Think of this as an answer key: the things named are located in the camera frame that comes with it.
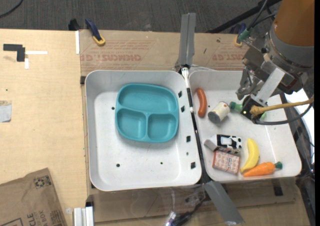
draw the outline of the white tray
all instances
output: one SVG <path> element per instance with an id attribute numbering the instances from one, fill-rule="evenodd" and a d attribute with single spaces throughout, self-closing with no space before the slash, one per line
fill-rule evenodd
<path id="1" fill-rule="evenodd" d="M 189 82 L 193 97 L 193 107 L 197 111 L 199 99 L 196 93 L 197 88 L 202 88 L 205 92 L 208 107 L 206 114 L 212 110 L 220 101 L 227 104 L 234 101 L 242 103 L 237 98 L 235 91 L 239 88 L 242 71 L 194 71 L 189 76 Z M 273 96 L 268 100 L 268 105 L 280 104 L 280 97 Z M 286 120 L 283 109 L 268 111 L 265 121 Z M 248 180 L 261 180 L 270 178 L 295 177 L 301 171 L 301 160 L 297 147 L 288 124 L 283 125 L 256 125 L 237 111 L 231 111 L 220 124 L 212 123 L 207 116 L 200 118 L 196 115 L 196 122 L 202 151 L 205 160 L 205 169 L 211 179 L 222 183 L 239 182 Z M 260 158 L 258 163 L 281 161 L 283 169 L 275 171 L 273 174 L 255 177 L 243 177 L 241 173 L 232 174 L 212 167 L 213 152 L 203 145 L 203 142 L 215 135 L 233 135 L 242 137 L 242 151 L 240 155 L 240 167 L 242 167 L 248 157 L 247 139 L 256 141 Z"/>
<path id="2" fill-rule="evenodd" d="M 128 83 L 163 86 L 173 91 L 179 109 L 177 134 L 164 143 L 133 141 L 115 125 L 117 94 Z M 101 191 L 189 186 L 201 177 L 197 141 L 186 85 L 174 71 L 97 70 L 85 80 L 89 173 Z"/>

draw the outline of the wooden table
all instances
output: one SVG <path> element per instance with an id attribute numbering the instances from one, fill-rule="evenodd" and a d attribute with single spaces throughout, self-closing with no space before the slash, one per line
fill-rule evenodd
<path id="1" fill-rule="evenodd" d="M 12 101 L 0 123 L 0 184 L 48 167 L 63 211 L 84 207 L 88 196 L 80 56 L 74 31 L 0 29 L 0 100 Z M 3 44 L 20 44 L 29 69 Z M 239 209 L 244 225 L 309 225 L 298 188 L 295 202 Z M 69 226 L 72 216 L 65 214 Z M 105 225 L 161 225 L 164 218 Z M 225 225 L 217 211 L 198 212 L 186 226 Z"/>

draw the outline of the yellow cable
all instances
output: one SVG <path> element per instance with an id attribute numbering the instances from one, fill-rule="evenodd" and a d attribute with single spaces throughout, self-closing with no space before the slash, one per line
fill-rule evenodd
<path id="1" fill-rule="evenodd" d="M 315 95 L 313 95 L 309 100 L 306 100 L 306 101 L 299 101 L 299 102 L 293 102 L 293 103 L 283 103 L 283 104 L 278 104 L 278 105 L 269 106 L 269 107 L 259 107 L 259 106 L 253 105 L 250 109 L 250 113 L 253 116 L 258 116 L 258 115 L 260 115 L 264 112 L 268 112 L 268 111 L 311 104 L 314 102 L 314 100 L 315 100 Z"/>

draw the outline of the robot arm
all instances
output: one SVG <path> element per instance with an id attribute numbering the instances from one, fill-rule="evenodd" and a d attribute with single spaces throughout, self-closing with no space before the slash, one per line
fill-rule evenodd
<path id="1" fill-rule="evenodd" d="M 237 90 L 242 114 L 249 119 L 252 105 L 266 107 L 269 97 L 299 91 L 314 67 L 315 0 L 282 0 L 264 38 L 245 41 L 249 50 Z"/>

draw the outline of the carrot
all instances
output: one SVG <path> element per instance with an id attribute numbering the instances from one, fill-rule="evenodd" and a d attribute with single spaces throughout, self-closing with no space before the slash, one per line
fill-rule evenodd
<path id="1" fill-rule="evenodd" d="M 196 94 L 198 95 L 199 101 L 200 101 L 200 107 L 198 110 L 199 117 L 204 117 L 207 110 L 207 98 L 205 91 L 201 88 L 198 88 L 196 90 Z"/>
<path id="2" fill-rule="evenodd" d="M 265 176 L 271 174 L 276 168 L 282 169 L 282 163 L 264 162 L 245 172 L 243 176 Z"/>

